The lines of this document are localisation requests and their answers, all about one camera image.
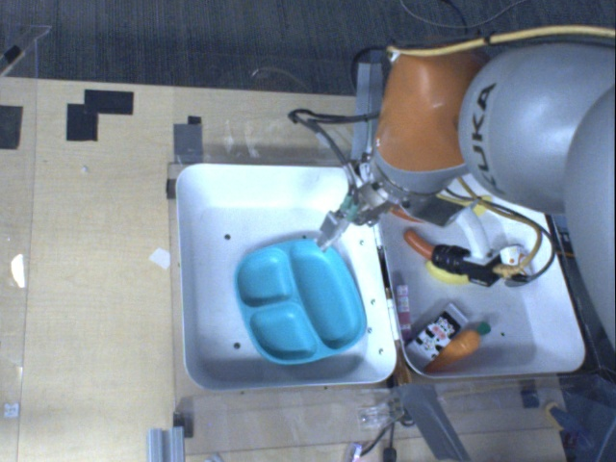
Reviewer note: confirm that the orange sausage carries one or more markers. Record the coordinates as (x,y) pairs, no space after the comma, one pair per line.
(416,242)

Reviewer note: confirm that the white plastic tray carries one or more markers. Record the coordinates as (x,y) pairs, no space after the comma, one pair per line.
(212,306)
(529,325)

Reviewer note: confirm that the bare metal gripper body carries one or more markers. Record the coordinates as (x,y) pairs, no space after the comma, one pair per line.
(377,205)

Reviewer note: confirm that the small white printed cup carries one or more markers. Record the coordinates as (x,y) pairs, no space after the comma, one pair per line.
(511,255)

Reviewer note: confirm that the pink and white packet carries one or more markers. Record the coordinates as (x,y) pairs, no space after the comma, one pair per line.
(403,308)

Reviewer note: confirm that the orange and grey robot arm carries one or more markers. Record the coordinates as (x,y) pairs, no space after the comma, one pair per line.
(520,123)

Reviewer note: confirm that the black and white cow carton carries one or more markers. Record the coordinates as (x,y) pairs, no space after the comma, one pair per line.
(435,335)

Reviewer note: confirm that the blue divided plate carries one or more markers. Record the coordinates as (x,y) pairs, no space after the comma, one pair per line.
(313,296)

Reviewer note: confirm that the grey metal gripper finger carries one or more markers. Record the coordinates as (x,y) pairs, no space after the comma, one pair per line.
(341,229)
(326,233)

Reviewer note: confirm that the orange carrot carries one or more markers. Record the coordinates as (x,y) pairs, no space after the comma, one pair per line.
(457,349)

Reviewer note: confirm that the yellow round toy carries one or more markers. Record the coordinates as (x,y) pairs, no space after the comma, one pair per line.
(440,275)

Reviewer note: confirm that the black cylinder on white bracket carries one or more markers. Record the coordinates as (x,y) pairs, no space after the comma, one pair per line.
(454,260)

